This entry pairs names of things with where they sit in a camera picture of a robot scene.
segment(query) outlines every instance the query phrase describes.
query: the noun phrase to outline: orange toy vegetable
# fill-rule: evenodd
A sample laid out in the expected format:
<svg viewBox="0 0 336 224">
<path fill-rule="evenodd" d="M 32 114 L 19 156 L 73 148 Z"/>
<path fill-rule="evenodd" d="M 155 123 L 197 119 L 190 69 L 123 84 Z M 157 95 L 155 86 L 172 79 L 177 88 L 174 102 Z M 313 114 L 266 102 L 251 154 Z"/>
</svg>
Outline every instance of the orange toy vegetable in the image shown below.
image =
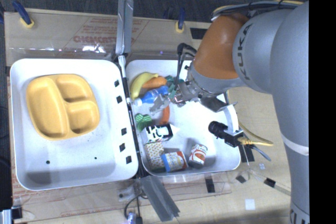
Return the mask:
<svg viewBox="0 0 336 224">
<path fill-rule="evenodd" d="M 156 89 L 160 86 L 166 85 L 166 83 L 167 83 L 167 80 L 164 77 L 158 76 L 157 78 L 151 78 L 149 81 L 144 83 L 142 85 L 142 88 L 144 88 L 144 89 Z"/>
<path fill-rule="evenodd" d="M 162 110 L 162 117 L 160 119 L 159 124 L 167 124 L 169 121 L 169 117 L 170 117 L 170 108 L 168 105 L 164 108 L 164 110 Z"/>
</svg>

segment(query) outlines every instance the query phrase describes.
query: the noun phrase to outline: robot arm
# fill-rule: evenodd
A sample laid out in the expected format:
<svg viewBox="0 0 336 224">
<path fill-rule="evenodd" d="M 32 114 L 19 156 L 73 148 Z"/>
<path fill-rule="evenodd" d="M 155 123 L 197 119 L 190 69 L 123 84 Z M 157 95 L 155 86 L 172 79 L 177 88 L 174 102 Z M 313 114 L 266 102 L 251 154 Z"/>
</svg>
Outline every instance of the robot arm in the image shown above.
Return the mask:
<svg viewBox="0 0 336 224">
<path fill-rule="evenodd" d="M 218 16 L 206 32 L 173 103 L 198 101 L 214 112 L 217 96 L 247 86 L 272 94 L 291 175 L 290 223 L 309 223 L 309 1 L 295 8 Z"/>
</svg>

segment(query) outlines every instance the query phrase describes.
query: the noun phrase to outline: red and white can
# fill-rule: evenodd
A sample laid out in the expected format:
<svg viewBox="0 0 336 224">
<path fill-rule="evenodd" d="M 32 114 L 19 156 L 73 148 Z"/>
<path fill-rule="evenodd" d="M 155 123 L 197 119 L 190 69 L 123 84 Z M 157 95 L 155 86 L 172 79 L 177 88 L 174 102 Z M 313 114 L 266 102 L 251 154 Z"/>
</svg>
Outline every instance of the red and white can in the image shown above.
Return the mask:
<svg viewBox="0 0 336 224">
<path fill-rule="evenodd" d="M 196 144 L 191 148 L 188 164 L 194 168 L 202 168 L 208 148 L 202 144 Z"/>
</svg>

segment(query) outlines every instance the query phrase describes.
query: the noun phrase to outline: white tape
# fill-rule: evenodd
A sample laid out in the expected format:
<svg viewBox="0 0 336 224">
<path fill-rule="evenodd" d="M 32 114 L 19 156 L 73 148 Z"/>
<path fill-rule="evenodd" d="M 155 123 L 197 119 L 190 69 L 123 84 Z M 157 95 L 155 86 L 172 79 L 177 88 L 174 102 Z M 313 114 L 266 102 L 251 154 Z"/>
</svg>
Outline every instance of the white tape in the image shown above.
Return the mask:
<svg viewBox="0 0 336 224">
<path fill-rule="evenodd" d="M 291 150 L 304 155 L 309 156 L 309 147 L 302 146 L 292 142 L 291 140 L 287 139 L 283 134 L 281 134 L 282 140 L 286 146 L 288 146 Z"/>
<path fill-rule="evenodd" d="M 246 210 L 256 210 L 254 199 L 245 199 L 245 209 Z"/>
</svg>

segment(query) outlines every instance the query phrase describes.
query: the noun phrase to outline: can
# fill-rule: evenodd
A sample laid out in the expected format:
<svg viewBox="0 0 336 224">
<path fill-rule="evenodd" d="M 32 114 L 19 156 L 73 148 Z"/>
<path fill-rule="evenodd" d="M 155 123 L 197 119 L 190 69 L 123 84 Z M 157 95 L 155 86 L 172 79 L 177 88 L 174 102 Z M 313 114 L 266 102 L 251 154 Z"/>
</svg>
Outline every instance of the can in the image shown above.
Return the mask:
<svg viewBox="0 0 336 224">
<path fill-rule="evenodd" d="M 188 167 L 187 160 L 182 151 L 166 153 L 161 158 L 167 172 L 183 170 Z"/>
<path fill-rule="evenodd" d="M 189 156 L 189 165 L 194 168 L 202 168 L 205 162 L 205 156 L 208 148 L 202 144 L 195 144 L 191 148 Z"/>
</svg>

